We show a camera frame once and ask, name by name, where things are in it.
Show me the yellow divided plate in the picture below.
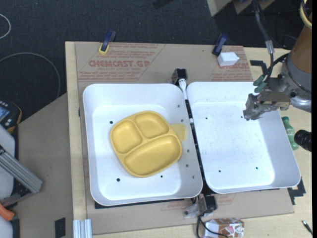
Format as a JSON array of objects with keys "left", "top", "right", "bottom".
[{"left": 109, "top": 110, "right": 183, "bottom": 179}]

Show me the black block with thin wires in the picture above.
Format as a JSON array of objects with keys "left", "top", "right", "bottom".
[
  {"left": 170, "top": 68, "right": 188, "bottom": 84},
  {"left": 183, "top": 194, "right": 218, "bottom": 219}
]

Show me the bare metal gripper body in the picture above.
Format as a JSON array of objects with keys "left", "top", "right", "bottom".
[{"left": 258, "top": 74, "right": 298, "bottom": 111}]

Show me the green plastic bottle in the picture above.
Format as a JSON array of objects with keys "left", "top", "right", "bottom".
[{"left": 281, "top": 116, "right": 300, "bottom": 151}]

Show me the small white carton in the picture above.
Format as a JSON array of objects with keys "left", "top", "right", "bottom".
[{"left": 217, "top": 52, "right": 241, "bottom": 67}]

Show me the thin black and white rod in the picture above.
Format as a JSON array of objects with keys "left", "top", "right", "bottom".
[{"left": 178, "top": 79, "right": 207, "bottom": 196}]

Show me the white plastic tray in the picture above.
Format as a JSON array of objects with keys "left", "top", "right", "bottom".
[
  {"left": 185, "top": 81, "right": 302, "bottom": 194},
  {"left": 82, "top": 83, "right": 204, "bottom": 206}
]

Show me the brown cardboard board red print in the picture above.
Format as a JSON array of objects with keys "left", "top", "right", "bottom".
[{"left": 74, "top": 41, "right": 295, "bottom": 235}]

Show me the brown and white carton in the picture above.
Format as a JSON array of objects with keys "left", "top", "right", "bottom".
[{"left": 205, "top": 218, "right": 245, "bottom": 238}]

